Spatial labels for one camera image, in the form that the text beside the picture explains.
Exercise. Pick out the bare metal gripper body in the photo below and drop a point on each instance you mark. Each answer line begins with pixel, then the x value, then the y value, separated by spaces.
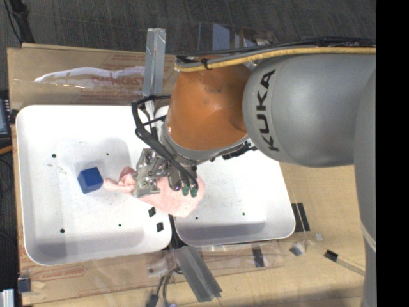
pixel 179 176

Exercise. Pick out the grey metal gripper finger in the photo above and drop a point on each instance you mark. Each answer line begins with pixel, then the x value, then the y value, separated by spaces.
pixel 145 185
pixel 148 160

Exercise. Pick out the pink soft toy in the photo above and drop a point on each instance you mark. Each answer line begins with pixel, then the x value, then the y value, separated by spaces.
pixel 179 203

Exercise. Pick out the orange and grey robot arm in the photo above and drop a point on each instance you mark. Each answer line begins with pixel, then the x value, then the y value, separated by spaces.
pixel 303 114

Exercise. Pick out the blue cube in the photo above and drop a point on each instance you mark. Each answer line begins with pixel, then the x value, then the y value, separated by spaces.
pixel 90 180

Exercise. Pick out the white plastic tray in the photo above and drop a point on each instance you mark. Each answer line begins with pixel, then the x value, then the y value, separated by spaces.
pixel 243 190
pixel 80 130

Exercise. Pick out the brown cardboard board red print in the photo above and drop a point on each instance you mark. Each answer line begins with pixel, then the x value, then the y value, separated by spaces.
pixel 80 62

